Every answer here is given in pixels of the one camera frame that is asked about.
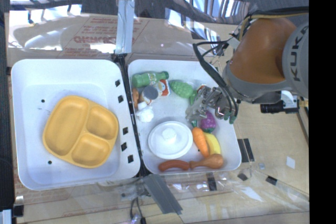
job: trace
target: toy carrot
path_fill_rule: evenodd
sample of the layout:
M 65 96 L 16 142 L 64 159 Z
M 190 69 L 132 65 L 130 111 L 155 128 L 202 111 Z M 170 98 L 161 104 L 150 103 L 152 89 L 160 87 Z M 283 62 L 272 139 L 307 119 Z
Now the toy carrot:
M 193 134 L 193 139 L 194 142 L 199 149 L 199 151 L 202 153 L 202 155 L 206 158 L 209 156 L 209 149 L 208 145 L 206 143 L 205 135 L 203 133 L 203 130 L 199 127 L 196 126 L 197 123 L 192 122 L 193 129 L 192 129 L 192 134 Z

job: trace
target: toy bottle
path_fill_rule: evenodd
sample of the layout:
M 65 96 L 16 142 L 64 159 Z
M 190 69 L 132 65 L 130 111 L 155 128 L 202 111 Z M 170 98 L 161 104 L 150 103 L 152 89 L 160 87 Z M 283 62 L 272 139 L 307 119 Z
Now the toy bottle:
M 154 85 L 159 82 L 161 79 L 168 79 L 169 74 L 166 71 L 160 73 L 143 73 L 143 74 L 135 74 L 132 77 L 132 85 L 133 87 L 140 88 L 143 86 Z

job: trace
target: yellow plate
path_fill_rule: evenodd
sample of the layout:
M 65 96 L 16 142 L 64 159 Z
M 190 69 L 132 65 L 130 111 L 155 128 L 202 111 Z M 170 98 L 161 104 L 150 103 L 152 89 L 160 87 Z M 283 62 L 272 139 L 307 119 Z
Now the yellow plate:
M 43 144 L 60 159 L 95 168 L 110 156 L 118 131 L 118 119 L 111 111 L 70 95 L 54 107 L 43 132 Z

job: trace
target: toy sausage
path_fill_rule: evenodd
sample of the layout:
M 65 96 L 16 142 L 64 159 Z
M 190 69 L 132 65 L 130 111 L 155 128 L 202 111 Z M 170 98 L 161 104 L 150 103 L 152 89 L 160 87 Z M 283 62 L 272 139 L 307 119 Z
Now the toy sausage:
M 171 159 L 159 165 L 159 170 L 162 172 L 170 168 L 180 168 L 182 170 L 188 170 L 190 168 L 190 165 L 188 162 L 184 162 L 179 159 Z

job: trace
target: toy food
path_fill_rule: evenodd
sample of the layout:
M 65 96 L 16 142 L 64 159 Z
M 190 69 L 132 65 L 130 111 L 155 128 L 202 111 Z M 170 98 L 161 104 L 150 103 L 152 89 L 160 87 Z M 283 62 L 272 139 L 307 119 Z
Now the toy food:
M 166 79 L 161 79 L 153 86 L 158 90 L 159 96 L 167 96 L 170 94 L 169 83 Z
M 190 84 L 182 81 L 171 81 L 169 86 L 173 92 L 183 98 L 189 98 L 194 92 Z
M 194 104 L 196 96 L 197 96 L 197 91 L 193 90 L 193 94 L 189 97 L 189 103 L 190 103 L 190 105 Z
M 199 162 L 195 161 L 189 162 L 191 169 L 194 169 L 199 166 L 206 166 L 212 169 L 219 169 L 223 166 L 223 164 L 224 164 L 224 158 L 221 154 L 212 154 Z
M 215 154 L 215 153 L 220 154 L 221 149 L 220 149 L 220 145 L 219 145 L 219 142 L 216 136 L 213 134 L 205 133 L 205 132 L 204 132 L 204 135 L 205 135 L 205 140 L 209 146 L 210 155 Z
M 181 161 L 179 159 L 171 159 L 159 165 L 159 170 L 162 172 L 170 168 L 180 168 L 182 170 L 188 170 L 190 168 L 190 165 L 188 162 Z
M 143 73 L 143 74 L 135 74 L 132 77 L 133 87 L 140 88 L 143 86 L 154 85 L 161 79 L 168 79 L 169 74 L 166 71 L 157 73 Z
M 209 149 L 208 145 L 206 143 L 205 135 L 203 133 L 203 130 L 199 127 L 194 127 L 192 129 L 193 134 L 193 140 L 199 149 L 199 151 L 202 153 L 202 155 L 206 158 L 209 156 Z
M 200 128 L 206 132 L 211 133 L 216 128 L 216 120 L 210 111 L 206 111 L 206 118 L 200 120 Z
M 135 113 L 141 122 L 150 122 L 154 118 L 153 108 L 146 102 L 138 104 L 139 110 Z
M 133 88 L 133 89 L 132 89 L 132 95 L 133 95 L 133 104 L 134 104 L 134 108 L 135 108 L 135 109 L 138 109 L 139 92 L 138 92 L 137 88 Z

